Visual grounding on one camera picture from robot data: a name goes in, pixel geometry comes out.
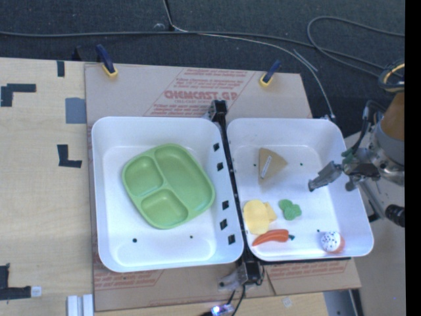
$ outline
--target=blue and yellow clamp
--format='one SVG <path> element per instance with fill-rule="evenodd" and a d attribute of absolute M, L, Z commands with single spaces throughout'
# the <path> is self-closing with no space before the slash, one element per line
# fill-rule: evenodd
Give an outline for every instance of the blue and yellow clamp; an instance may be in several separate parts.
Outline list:
<path fill-rule="evenodd" d="M 114 67 L 111 56 L 107 53 L 105 48 L 102 45 L 96 45 L 95 51 L 98 54 L 98 57 L 100 58 L 101 62 L 103 63 L 103 69 L 105 73 L 109 77 L 115 77 L 118 74 L 118 70 Z"/>
<path fill-rule="evenodd" d="M 259 80 L 259 83 L 263 87 L 267 87 L 271 81 L 274 73 L 278 71 L 278 69 L 281 67 L 281 61 L 276 60 L 275 63 L 270 67 L 268 72 L 266 74 L 263 74 L 262 77 Z"/>

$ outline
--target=white plastic container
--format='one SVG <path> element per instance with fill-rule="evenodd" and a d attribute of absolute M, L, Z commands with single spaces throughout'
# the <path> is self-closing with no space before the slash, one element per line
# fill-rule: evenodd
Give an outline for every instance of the white plastic container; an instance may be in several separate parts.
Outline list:
<path fill-rule="evenodd" d="M 209 120 L 105 117 L 92 128 L 99 257 L 116 272 L 232 263 L 243 238 L 218 127 Z M 186 148 L 215 189 L 209 209 L 176 228 L 152 227 L 131 202 L 121 175 L 136 155 L 162 144 Z"/>
<path fill-rule="evenodd" d="M 330 161 L 341 164 L 346 150 L 339 128 L 324 119 L 239 118 L 228 125 L 228 139 L 241 208 L 251 199 L 269 202 L 278 218 L 270 229 L 283 228 L 294 235 L 284 243 L 267 242 L 253 247 L 257 237 L 247 233 L 251 251 L 264 261 L 297 261 L 358 257 L 374 245 L 372 231 L 359 190 L 348 192 L 348 177 L 309 191 L 314 179 Z M 259 184 L 259 149 L 281 155 L 287 166 Z M 289 199 L 300 205 L 302 215 L 285 220 L 278 202 Z M 325 232 L 338 231 L 345 239 L 341 253 L 326 253 L 320 239 Z"/>

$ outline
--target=green plate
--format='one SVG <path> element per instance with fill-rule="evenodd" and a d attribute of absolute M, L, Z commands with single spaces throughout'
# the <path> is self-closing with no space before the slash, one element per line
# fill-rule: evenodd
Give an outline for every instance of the green plate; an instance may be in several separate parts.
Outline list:
<path fill-rule="evenodd" d="M 192 220 L 215 198 L 202 166 L 177 144 L 137 155 L 124 166 L 122 180 L 137 210 L 156 228 L 174 228 Z"/>

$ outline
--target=cardboard box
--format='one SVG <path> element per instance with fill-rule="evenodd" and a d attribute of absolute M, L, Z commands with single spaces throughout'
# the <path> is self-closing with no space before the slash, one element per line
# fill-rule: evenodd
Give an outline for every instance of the cardboard box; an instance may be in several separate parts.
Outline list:
<path fill-rule="evenodd" d="M 224 99 L 227 121 L 251 118 L 311 118 L 299 74 L 276 73 L 264 88 L 264 72 L 117 65 L 109 78 L 101 65 L 86 65 L 93 283 L 95 310 L 115 310 L 197 302 L 224 303 L 231 292 L 218 289 L 218 279 L 236 265 L 207 265 L 180 269 L 115 273 L 100 261 L 97 251 L 95 193 L 90 132 L 107 116 L 205 117 L 213 99 Z M 360 287 L 352 259 L 266 265 L 262 285 L 247 290 L 246 298 L 300 294 Z"/>

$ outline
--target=robotic hand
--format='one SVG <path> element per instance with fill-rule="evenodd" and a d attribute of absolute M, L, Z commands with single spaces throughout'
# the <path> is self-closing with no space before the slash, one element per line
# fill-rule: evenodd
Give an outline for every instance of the robotic hand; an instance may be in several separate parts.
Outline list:
<path fill-rule="evenodd" d="M 357 185 L 365 192 L 368 188 L 365 180 L 381 178 L 399 186 L 405 185 L 405 81 L 388 83 L 392 74 L 405 67 L 404 61 L 397 61 L 388 66 L 379 76 L 379 86 L 395 96 L 390 106 L 384 109 L 376 102 L 368 101 L 363 112 L 363 124 L 360 137 L 353 147 L 342 153 L 342 164 L 331 161 L 309 181 L 309 190 L 325 186 L 345 173 L 349 181 L 345 188 L 354 190 Z M 362 139 L 369 134 L 369 143 L 360 147 Z M 405 227 L 405 208 L 390 205 L 385 216 L 399 226 Z"/>

